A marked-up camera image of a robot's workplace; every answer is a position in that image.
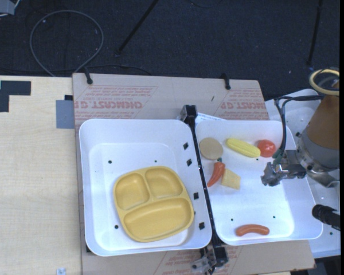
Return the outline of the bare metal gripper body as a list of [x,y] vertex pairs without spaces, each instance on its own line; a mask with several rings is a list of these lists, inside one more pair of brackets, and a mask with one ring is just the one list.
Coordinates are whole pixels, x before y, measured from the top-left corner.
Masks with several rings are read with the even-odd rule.
[[286,150],[277,164],[277,173],[282,179],[302,179],[308,174],[318,174],[321,170],[320,163],[301,150]]

